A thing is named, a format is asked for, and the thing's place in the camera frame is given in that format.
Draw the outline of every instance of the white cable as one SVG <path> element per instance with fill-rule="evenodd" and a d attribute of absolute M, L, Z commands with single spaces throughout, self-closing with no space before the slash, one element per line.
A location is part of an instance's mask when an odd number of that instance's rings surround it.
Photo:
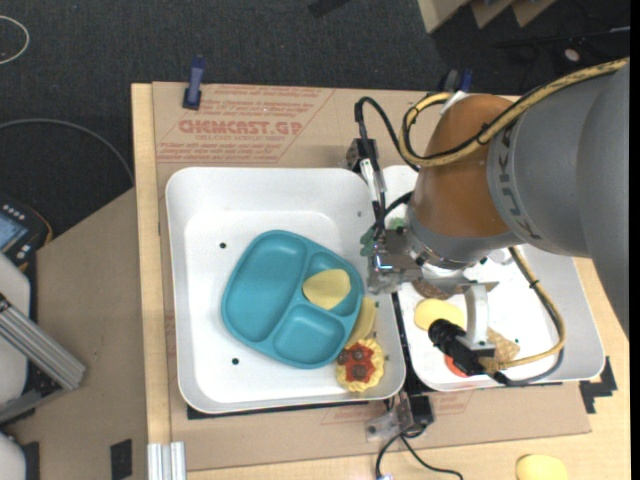
<path fill-rule="evenodd" d="M 8 59 L 0 60 L 0 66 L 2 66 L 3 64 L 8 64 L 9 62 L 14 61 L 18 57 L 20 57 L 25 51 L 27 51 L 27 48 L 29 47 L 29 43 L 31 42 L 31 36 L 29 35 L 29 31 L 27 30 L 27 27 L 25 27 L 22 23 L 20 23 L 17 20 L 14 20 L 13 18 L 9 18 L 9 16 L 3 16 L 0 14 L 0 21 L 1 20 L 5 20 L 5 21 L 8 21 L 9 23 L 13 23 L 16 27 L 20 28 L 20 30 L 24 32 L 24 44 L 22 45 L 22 48 L 18 53 L 9 57 Z"/>

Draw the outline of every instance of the blue clamp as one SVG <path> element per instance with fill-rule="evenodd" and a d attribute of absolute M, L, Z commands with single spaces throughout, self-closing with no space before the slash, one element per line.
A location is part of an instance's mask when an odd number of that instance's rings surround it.
<path fill-rule="evenodd" d="M 198 110 L 200 108 L 200 97 L 202 91 L 200 84 L 204 75 L 204 57 L 196 55 L 191 61 L 191 71 L 189 72 L 189 87 L 184 91 L 184 99 L 182 106 L 190 110 Z"/>

